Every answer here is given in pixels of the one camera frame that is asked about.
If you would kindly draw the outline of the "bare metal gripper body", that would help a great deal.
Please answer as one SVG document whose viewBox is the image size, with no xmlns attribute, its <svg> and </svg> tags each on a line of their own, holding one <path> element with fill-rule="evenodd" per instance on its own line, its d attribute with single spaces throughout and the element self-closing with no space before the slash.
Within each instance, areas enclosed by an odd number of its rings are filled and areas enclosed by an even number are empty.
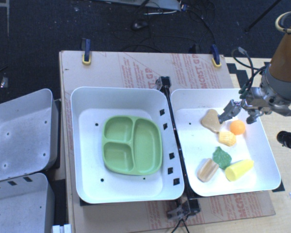
<svg viewBox="0 0 291 233">
<path fill-rule="evenodd" d="M 277 113 L 291 117 L 291 99 L 276 93 L 272 88 L 251 87 L 241 93 L 242 107 L 251 114 L 269 115 Z"/>
</svg>

